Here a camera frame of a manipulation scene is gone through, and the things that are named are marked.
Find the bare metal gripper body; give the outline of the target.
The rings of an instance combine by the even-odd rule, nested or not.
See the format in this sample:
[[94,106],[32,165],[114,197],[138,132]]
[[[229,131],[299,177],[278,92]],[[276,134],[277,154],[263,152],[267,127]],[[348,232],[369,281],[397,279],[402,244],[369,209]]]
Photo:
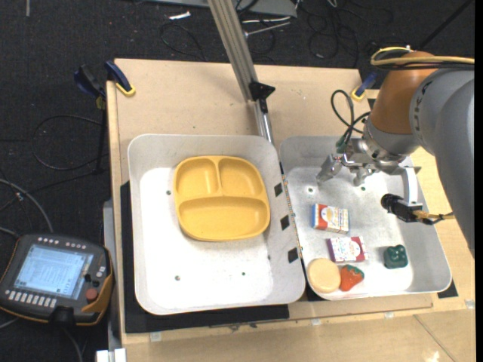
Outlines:
[[407,157],[394,155],[365,138],[351,138],[339,147],[339,153],[342,165],[359,176],[376,172],[392,174]]

